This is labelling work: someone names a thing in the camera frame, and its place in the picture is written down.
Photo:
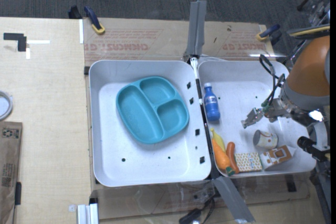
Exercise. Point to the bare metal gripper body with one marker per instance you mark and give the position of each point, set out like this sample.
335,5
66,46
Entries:
282,110

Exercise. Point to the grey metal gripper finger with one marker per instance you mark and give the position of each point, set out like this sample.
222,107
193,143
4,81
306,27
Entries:
248,121
255,112

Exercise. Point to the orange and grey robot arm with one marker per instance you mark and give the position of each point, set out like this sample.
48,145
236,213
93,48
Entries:
307,73

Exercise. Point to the white can with orange print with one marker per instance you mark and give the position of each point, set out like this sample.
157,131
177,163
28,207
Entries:
265,139

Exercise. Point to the yellow banana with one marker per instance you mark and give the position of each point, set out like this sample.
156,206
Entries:
219,139

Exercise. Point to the white plastic tray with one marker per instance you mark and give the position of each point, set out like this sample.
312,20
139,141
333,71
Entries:
239,81
147,162

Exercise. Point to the red sausage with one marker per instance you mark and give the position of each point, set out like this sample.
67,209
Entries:
231,154

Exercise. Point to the blue bottle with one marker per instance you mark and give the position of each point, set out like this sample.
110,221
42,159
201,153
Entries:
211,106

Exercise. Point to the white packet with orange pattern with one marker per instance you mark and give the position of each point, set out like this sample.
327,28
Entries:
248,162

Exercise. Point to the orange carrot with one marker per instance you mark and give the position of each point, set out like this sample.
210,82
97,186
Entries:
221,157

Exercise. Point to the white and brown carton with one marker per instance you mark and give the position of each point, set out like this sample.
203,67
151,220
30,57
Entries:
275,157

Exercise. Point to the blue divided plate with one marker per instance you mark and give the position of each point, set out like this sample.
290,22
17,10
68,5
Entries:
152,110

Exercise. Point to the brown cardboard board, red print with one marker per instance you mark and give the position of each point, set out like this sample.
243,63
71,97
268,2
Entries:
147,39

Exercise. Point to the brown paper bag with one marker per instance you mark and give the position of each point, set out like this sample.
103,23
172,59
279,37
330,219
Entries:
9,165

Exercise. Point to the black cylinder on white bracket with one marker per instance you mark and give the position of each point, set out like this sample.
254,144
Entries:
312,147

